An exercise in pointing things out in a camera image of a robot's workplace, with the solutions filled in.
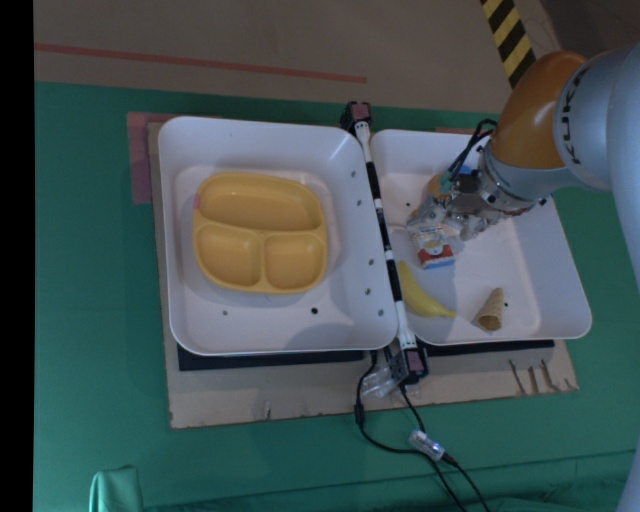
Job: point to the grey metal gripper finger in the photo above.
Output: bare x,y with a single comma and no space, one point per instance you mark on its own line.
472,229
425,212

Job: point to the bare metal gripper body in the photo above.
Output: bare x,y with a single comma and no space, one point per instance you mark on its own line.
475,200

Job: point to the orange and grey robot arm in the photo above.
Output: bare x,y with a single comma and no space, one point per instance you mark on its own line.
590,125

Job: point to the orange round toy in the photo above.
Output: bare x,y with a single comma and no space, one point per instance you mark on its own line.
433,183

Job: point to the red and white carton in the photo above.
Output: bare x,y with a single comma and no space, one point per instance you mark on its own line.
434,252

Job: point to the black and white thin rod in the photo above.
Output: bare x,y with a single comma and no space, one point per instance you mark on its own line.
385,235

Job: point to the white plastic tray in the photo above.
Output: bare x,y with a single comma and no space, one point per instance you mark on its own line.
260,325
520,280

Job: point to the tan ice cream cone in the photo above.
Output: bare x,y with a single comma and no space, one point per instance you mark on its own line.
491,312

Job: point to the yellow banana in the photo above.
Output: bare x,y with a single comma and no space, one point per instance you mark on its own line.
420,300

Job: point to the yellow divided plate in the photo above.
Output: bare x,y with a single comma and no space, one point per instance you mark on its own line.
250,205

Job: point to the brown cardboard board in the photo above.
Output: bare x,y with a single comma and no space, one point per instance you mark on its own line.
300,390

